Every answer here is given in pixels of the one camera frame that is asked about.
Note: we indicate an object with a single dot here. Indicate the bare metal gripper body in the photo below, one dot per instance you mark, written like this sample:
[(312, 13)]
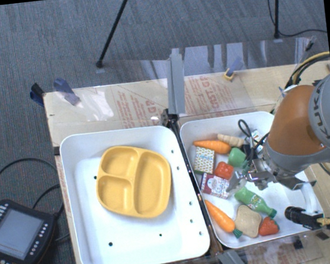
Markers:
[(262, 170)]

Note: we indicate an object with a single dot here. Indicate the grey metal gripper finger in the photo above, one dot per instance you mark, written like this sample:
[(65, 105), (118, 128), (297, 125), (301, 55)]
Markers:
[(264, 185), (236, 180)]

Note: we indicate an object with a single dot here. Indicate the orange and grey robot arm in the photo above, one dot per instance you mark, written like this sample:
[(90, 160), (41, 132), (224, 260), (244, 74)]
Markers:
[(296, 118)]

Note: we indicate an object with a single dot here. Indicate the green bottle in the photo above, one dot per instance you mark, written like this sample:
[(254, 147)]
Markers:
[(252, 201)]

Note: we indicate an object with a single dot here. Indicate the red and white carton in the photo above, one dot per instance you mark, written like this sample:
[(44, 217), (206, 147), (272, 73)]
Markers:
[(214, 185)]

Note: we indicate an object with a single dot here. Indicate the white plastic tray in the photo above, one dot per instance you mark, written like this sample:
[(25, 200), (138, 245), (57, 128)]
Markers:
[(142, 238), (281, 200)]

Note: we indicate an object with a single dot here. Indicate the green toy pepper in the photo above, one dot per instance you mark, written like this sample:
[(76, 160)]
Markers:
[(236, 157)]

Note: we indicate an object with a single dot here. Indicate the small white carton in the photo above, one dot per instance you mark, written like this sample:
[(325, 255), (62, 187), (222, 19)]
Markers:
[(255, 136)]

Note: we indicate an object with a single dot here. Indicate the yellow patterned white carton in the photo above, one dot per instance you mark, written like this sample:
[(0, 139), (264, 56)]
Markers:
[(204, 160)]

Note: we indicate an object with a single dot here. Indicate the beige bread slice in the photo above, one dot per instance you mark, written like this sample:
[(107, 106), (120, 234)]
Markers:
[(248, 221)]

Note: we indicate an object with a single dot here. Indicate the orange carrot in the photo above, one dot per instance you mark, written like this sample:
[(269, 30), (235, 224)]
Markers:
[(213, 146), (220, 217)]

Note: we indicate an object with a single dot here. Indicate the beige toy root vegetable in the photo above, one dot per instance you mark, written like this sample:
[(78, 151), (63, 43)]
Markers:
[(231, 140)]

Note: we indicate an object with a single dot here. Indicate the red toy strawberry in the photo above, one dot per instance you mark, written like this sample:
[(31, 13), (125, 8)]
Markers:
[(268, 227)]

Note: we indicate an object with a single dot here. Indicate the yellow divided plate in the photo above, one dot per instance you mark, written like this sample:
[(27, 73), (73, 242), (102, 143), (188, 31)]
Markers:
[(133, 181)]

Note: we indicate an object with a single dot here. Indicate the brown cardboard board red print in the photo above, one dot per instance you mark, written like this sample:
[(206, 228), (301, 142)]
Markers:
[(137, 105)]

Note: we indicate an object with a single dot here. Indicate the black tripod leg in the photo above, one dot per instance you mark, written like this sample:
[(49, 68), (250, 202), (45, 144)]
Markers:
[(276, 4), (113, 28)]

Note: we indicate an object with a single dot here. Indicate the black cylinder on white bracket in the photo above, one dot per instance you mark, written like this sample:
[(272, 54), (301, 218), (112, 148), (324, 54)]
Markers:
[(300, 216)]

